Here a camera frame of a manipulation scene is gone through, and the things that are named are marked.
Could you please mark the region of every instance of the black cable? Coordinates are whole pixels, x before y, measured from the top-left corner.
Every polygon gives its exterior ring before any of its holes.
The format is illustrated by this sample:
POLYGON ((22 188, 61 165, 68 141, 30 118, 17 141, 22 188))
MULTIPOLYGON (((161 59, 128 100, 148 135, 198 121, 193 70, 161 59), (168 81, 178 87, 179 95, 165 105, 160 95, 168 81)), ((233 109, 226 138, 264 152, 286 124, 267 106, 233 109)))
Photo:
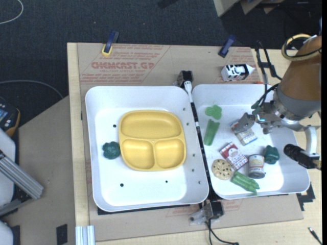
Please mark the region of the black cable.
POLYGON ((262 45, 261 45, 261 43, 259 41, 256 42, 255 50, 256 50, 256 59, 258 60, 258 66, 261 69, 263 80, 264 80, 264 84, 265 84, 265 94, 264 94, 264 98, 262 100, 262 104, 263 104, 265 102, 265 100, 266 100, 267 88, 268 88, 267 83, 268 83, 268 81, 267 81, 266 71, 265 71, 265 69, 263 67, 263 63, 262 63, 261 58, 260 58, 260 52, 259 52, 258 45, 260 45, 260 47, 262 48, 262 45))
MULTIPOLYGON (((262 45, 262 43, 261 43, 260 41, 257 41, 257 44, 260 46, 260 48, 261 48, 261 49, 264 51, 264 53, 265 53, 265 56, 266 56, 266 59, 267 59, 267 64, 268 64, 268 68, 269 68, 269 70, 270 70, 270 74, 271 74, 271 76, 274 77, 274 78, 278 78, 279 80, 282 80, 282 78, 281 78, 280 76, 278 76, 278 74, 276 73, 276 70, 275 70, 274 66, 273 66, 273 65, 271 64, 271 62, 270 62, 270 58, 269 58, 269 55, 268 55, 267 49, 262 45)), ((261 62, 259 49, 258 49, 257 54, 259 54, 259 59, 258 59, 258 61, 261 62)))
POLYGON ((231 245, 239 245, 238 242, 230 242, 230 241, 224 241, 224 240, 221 240, 215 233, 214 231, 212 230, 211 228, 211 219, 209 219, 207 222, 206 222, 206 225, 208 226, 208 229, 209 229, 209 241, 210 241, 210 245, 212 245, 212 241, 211 241, 211 234, 213 234, 213 236, 219 240, 220 242, 222 243, 226 243, 226 244, 231 244, 231 245))
POLYGON ((270 91, 273 91, 273 90, 275 90, 276 88, 277 88, 277 86, 278 86, 278 84, 275 84, 275 85, 273 85, 273 86, 271 86, 268 90, 267 90, 267 92, 265 92, 260 98, 259 98, 259 102, 264 98, 264 99, 266 99, 266 96, 267 96, 267 94, 270 92, 270 91))
POLYGON ((321 54, 322 53, 322 47, 320 47, 319 49, 317 50, 314 50, 312 52, 309 52, 309 53, 306 53, 306 54, 302 54, 302 55, 295 55, 295 56, 289 56, 287 54, 287 47, 294 41, 296 40, 299 40, 299 39, 302 39, 302 40, 307 40, 311 38, 310 35, 306 35, 306 34, 298 34, 298 35, 294 35, 292 36, 291 38, 287 39, 282 47, 282 55, 290 60, 290 61, 302 61, 302 60, 306 60, 306 59, 310 59, 312 57, 315 57, 316 55, 318 54, 321 54))
POLYGON ((49 84, 43 83, 43 82, 34 81, 34 80, 8 80, 8 81, 2 81, 2 82, 0 82, 0 85, 1 84, 9 84, 9 83, 35 83, 35 84, 40 84, 40 85, 43 85, 43 86, 46 86, 46 87, 51 88, 52 90, 54 90, 60 96, 60 98, 63 99, 62 94, 56 88, 52 87, 49 84))

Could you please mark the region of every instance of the yellow divided plate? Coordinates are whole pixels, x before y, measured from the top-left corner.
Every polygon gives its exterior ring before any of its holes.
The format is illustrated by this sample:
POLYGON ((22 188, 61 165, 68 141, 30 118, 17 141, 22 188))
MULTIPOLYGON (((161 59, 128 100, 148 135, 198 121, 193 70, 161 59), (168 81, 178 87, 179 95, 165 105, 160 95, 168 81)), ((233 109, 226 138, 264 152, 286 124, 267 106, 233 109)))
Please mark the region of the yellow divided plate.
POLYGON ((182 124, 167 111, 138 110, 124 114, 119 122, 119 142, 123 160, 136 170, 174 169, 186 158, 182 124))

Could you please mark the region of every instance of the blue clamp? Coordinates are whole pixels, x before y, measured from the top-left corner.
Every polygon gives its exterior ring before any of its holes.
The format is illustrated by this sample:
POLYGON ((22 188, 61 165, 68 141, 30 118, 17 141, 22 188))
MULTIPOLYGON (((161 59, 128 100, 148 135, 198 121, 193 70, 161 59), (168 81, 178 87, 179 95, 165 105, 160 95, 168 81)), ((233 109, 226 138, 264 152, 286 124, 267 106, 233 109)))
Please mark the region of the blue clamp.
POLYGON ((119 32, 111 31, 107 43, 102 48, 102 55, 108 57, 112 51, 112 44, 116 43, 119 37, 119 32))
POLYGON ((235 42, 236 37, 234 35, 230 35, 228 40, 225 42, 224 46, 220 49, 218 55, 225 58, 225 56, 228 53, 228 49, 231 47, 231 45, 235 42))

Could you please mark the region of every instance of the green pepper toy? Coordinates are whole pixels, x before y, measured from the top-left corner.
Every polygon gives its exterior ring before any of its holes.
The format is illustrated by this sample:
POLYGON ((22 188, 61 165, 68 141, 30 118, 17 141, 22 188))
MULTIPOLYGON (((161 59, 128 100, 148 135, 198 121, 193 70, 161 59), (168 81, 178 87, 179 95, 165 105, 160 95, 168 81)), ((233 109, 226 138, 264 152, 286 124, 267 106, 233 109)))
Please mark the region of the green pepper toy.
POLYGON ((268 145, 264 151, 265 162, 275 164, 279 160, 279 153, 276 147, 268 145))

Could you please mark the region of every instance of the black carpet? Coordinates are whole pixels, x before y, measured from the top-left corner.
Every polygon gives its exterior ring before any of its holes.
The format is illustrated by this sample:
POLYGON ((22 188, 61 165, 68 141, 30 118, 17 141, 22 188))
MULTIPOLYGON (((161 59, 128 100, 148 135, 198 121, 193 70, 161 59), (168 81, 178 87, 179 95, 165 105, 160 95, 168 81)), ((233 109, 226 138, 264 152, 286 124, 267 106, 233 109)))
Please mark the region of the black carpet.
MULTIPOLYGON (((240 3, 220 18, 213 0, 20 0, 22 15, 0 24, 0 97, 21 111, 20 125, 68 95, 68 42, 105 43, 111 30, 119 43, 214 45, 230 34, 234 46, 280 49, 286 38, 318 34, 322 0, 285 0, 266 14, 245 15, 240 3)), ((20 12, 16 0, 0 0, 0 22, 20 12)))

